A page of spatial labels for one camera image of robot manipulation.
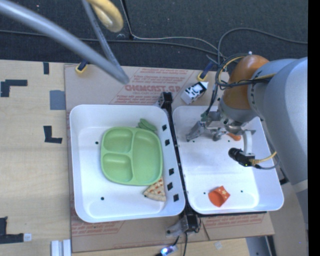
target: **wooden surface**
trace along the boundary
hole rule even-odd
[[[32,241],[0,244],[0,256],[49,256],[50,242],[71,238],[66,111],[50,110],[50,91],[65,90],[64,64],[0,60],[0,81],[27,80],[0,97],[0,218],[7,234],[31,233]],[[45,142],[43,126],[52,126]],[[152,256],[162,246],[117,249],[74,256]],[[173,255],[182,255],[184,244]],[[245,238],[191,242],[186,256],[249,256]]]

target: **green plate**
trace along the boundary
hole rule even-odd
[[[101,168],[115,183],[146,186],[157,182],[163,169],[159,137],[136,127],[113,127],[101,143]]]

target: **orange object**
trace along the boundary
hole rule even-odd
[[[231,132],[228,132],[227,135],[229,135],[232,139],[234,139],[236,142],[241,140],[241,135],[234,135]]]
[[[220,186],[212,190],[208,196],[211,203],[217,207],[220,207],[225,203],[225,201],[227,201],[227,199],[230,197],[230,194],[226,191],[224,186]]]

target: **pizza slice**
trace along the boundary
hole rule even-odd
[[[150,185],[143,194],[147,198],[165,202],[167,198],[162,177],[156,183]]]

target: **white tray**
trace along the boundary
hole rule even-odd
[[[243,139],[234,141],[228,135],[213,141],[202,134],[189,142],[186,134],[200,120],[208,106],[180,106],[173,112],[178,151],[190,206],[204,215],[275,211],[282,207],[284,196],[276,169],[262,170],[244,167],[228,155],[230,148],[244,149]],[[244,130],[256,130],[252,136],[252,152],[256,159],[270,156],[265,133],[257,117]],[[260,164],[274,165],[272,159]],[[230,197],[217,207],[208,193],[224,186]]]
[[[163,153],[166,202],[143,196],[148,186],[123,185],[104,176],[100,163],[103,134],[116,126],[136,127],[140,119],[156,126]],[[69,116],[74,204],[85,222],[111,222],[180,214],[186,204],[165,111],[150,105],[78,105]]]

